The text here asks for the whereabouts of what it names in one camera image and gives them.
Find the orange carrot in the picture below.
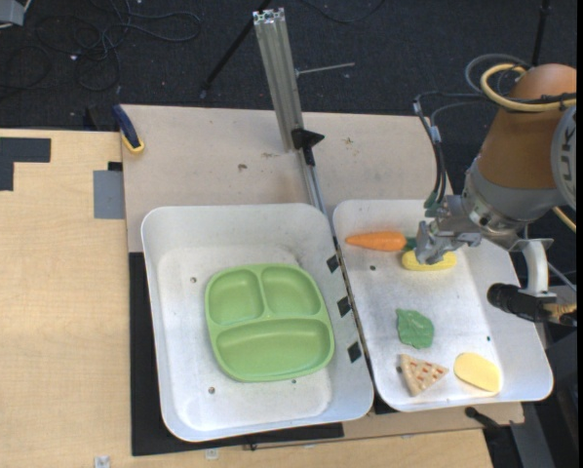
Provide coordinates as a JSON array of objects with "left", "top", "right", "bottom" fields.
[{"left": 344, "top": 230, "right": 418, "bottom": 254}]

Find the yellow oval slice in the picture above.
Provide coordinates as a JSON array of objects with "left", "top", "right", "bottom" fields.
[{"left": 452, "top": 351, "right": 503, "bottom": 394}]

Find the black cylinder on white bracket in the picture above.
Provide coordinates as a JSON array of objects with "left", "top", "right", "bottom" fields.
[{"left": 486, "top": 238, "right": 578, "bottom": 329}]

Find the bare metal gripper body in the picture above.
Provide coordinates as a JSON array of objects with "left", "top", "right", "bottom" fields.
[{"left": 416, "top": 194, "right": 523, "bottom": 254}]

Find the yellow corn cob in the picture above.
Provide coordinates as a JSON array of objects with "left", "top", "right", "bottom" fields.
[{"left": 401, "top": 249, "right": 459, "bottom": 273}]

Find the pizza slice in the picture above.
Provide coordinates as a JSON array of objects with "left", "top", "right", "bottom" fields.
[{"left": 396, "top": 353, "right": 450, "bottom": 399}]

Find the green divided plate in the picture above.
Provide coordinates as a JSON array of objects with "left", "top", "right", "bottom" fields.
[{"left": 204, "top": 262, "right": 336, "bottom": 384}]

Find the green lettuce leaf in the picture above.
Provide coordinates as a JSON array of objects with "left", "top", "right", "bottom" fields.
[{"left": 394, "top": 307, "right": 436, "bottom": 351}]

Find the thin black and white rod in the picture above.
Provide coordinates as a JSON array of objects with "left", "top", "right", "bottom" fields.
[{"left": 300, "top": 146, "right": 371, "bottom": 360}]

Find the pale flat board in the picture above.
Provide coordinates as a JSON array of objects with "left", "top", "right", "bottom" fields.
[{"left": 119, "top": 103, "right": 525, "bottom": 452}]

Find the white plastic tray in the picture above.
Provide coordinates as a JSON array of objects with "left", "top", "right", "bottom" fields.
[
  {"left": 139, "top": 202, "right": 375, "bottom": 444},
  {"left": 331, "top": 198, "right": 556, "bottom": 414}
]

